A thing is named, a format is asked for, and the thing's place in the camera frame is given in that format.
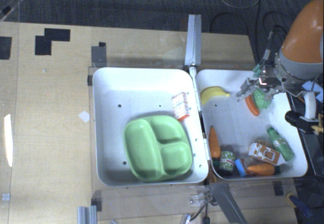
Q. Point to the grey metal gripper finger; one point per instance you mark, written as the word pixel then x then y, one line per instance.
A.
pixel 245 89
pixel 273 93

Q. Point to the yellow banana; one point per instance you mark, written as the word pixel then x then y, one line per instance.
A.
pixel 211 92

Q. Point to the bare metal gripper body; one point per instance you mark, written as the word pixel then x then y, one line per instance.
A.
pixel 268 80

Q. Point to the green divided plate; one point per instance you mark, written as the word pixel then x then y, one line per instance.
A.
pixel 157 147

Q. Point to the black cylinder on white bracket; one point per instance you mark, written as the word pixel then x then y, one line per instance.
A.
pixel 310 104

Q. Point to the green and white can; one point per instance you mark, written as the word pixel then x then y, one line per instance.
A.
pixel 227 161

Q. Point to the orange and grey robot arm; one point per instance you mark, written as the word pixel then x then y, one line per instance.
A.
pixel 305 33

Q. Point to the large orange and white carton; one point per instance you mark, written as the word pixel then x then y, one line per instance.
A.
pixel 265 154

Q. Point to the green grapes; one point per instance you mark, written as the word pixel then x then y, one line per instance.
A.
pixel 260 100

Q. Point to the orange carrot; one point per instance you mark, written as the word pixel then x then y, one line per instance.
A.
pixel 214 142
pixel 263 169

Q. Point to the orange sausage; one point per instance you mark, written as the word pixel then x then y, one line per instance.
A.
pixel 251 106

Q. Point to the clear bottle with blue cap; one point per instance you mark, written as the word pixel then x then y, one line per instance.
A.
pixel 240 167

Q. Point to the small orange and white carton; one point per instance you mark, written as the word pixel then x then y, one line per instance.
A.
pixel 181 106

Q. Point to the white plastic tray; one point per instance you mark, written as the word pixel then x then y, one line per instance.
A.
pixel 235 122
pixel 141 91

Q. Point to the green bottle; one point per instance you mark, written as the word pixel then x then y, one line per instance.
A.
pixel 281 144

